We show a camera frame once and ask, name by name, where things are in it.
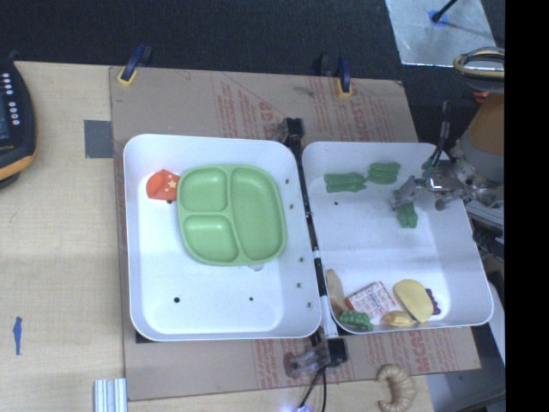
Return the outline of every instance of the green plate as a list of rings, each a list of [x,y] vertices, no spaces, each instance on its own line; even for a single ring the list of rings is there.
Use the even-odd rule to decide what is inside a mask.
[[[214,265],[267,263],[284,250],[286,223],[273,179],[248,165],[206,165],[178,182],[178,219],[184,245]]]

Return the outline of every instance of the metal sheet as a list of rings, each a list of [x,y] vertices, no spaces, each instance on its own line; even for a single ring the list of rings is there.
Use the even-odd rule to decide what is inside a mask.
[[[480,0],[457,0],[432,21],[449,1],[385,0],[403,64],[452,67],[462,53],[495,46]]]

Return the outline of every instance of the wooden table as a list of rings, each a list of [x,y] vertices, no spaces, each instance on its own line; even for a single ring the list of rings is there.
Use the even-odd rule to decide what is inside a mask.
[[[112,159],[86,158],[84,121],[111,120],[109,67],[18,62],[39,152],[0,191],[0,410],[94,410],[96,379],[124,377]],[[12,332],[21,318],[21,353]],[[411,412],[433,410],[424,376]],[[292,411],[306,387],[130,402],[129,411]],[[323,389],[307,403],[320,410]],[[375,380],[328,385],[327,411],[379,410]]]

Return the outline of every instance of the cardboard sheet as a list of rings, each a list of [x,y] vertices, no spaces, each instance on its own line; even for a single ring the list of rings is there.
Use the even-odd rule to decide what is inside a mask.
[[[353,95],[342,98],[330,77],[139,68],[133,84],[122,87],[119,71],[110,69],[110,84],[129,400],[308,385],[310,377],[291,379],[283,365],[288,354],[310,349],[308,338],[149,342],[136,334],[129,309],[124,145],[142,133],[270,139],[286,117],[303,119],[304,145],[417,142],[401,84],[354,79]],[[480,367],[469,328],[346,336],[345,341],[349,360],[328,374],[328,383],[374,379],[389,362],[414,375]]]

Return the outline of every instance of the black fabric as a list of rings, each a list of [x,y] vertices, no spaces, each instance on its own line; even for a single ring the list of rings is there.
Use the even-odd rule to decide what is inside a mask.
[[[504,47],[505,0],[481,0]],[[422,142],[436,143],[452,69],[402,65],[384,0],[0,0],[0,56],[124,65],[143,42],[154,67],[309,75],[321,53],[351,77],[400,80]],[[454,136],[475,106],[455,110]]]

